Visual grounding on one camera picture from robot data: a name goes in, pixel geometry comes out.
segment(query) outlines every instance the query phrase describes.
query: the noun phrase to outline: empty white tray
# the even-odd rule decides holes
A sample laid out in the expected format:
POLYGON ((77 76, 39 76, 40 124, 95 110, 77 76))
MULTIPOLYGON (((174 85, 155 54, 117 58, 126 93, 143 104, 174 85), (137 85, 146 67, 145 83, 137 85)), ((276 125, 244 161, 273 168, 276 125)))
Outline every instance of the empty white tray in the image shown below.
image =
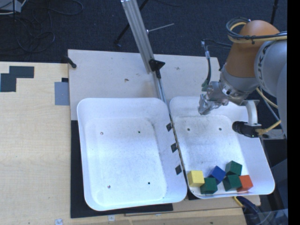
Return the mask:
POLYGON ((166 104, 86 98, 77 106, 84 198, 94 210, 175 203, 187 185, 166 104))
POLYGON ((200 115, 199 97, 175 97, 170 111, 179 142, 182 160, 188 174, 202 170, 207 177, 217 165, 225 170, 230 161, 242 165, 241 175, 250 175, 253 187, 247 192, 225 191, 223 183, 212 195, 201 194, 199 187, 190 187, 198 198, 214 198, 238 195, 267 195, 273 192, 275 182, 259 138, 249 138, 232 130, 235 121, 248 122, 245 106, 229 103, 200 115))

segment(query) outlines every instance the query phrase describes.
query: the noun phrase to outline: toy block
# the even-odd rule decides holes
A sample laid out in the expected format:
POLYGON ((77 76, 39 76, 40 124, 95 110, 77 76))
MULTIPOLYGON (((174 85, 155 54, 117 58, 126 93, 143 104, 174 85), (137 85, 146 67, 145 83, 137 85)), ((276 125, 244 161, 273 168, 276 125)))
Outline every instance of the toy block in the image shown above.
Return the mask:
POLYGON ((226 172, 218 166, 215 166, 208 175, 209 178, 215 178, 217 180, 217 184, 219 184, 225 176, 226 172))
POLYGON ((204 178, 204 184, 200 187, 202 194, 213 194, 217 192, 217 180, 215 178, 204 178))
POLYGON ((200 170, 192 170, 187 174, 188 184, 190 187, 200 187, 204 184, 203 172, 200 170))
POLYGON ((225 191, 234 191, 242 186, 240 178, 237 174, 228 175, 223 179, 225 191))
POLYGON ((235 161, 231 161, 226 164, 225 172, 226 172, 226 175, 236 174, 236 175, 240 176, 242 173, 242 165, 235 161))
POLYGON ((240 182, 242 186, 236 189, 238 192, 245 192, 253 187, 253 183, 249 175, 240 176, 240 182))

